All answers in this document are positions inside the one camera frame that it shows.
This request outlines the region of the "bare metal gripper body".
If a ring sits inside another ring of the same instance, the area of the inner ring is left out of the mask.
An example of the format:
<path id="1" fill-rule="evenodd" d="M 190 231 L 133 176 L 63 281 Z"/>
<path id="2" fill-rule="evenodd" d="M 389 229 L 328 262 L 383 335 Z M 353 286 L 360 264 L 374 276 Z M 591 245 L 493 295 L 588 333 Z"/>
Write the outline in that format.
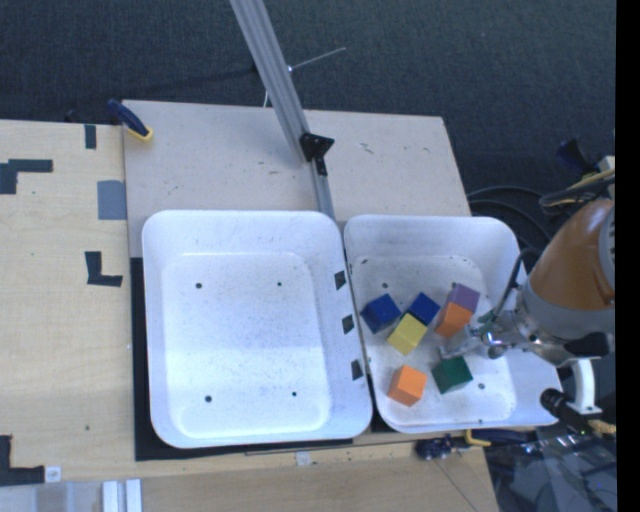
<path id="1" fill-rule="evenodd" d="M 487 347 L 491 359 L 504 356 L 509 350 L 530 352 L 552 365 L 567 365 L 570 352 L 567 340 L 544 330 L 523 308 L 493 310 L 480 317 L 480 341 Z"/>

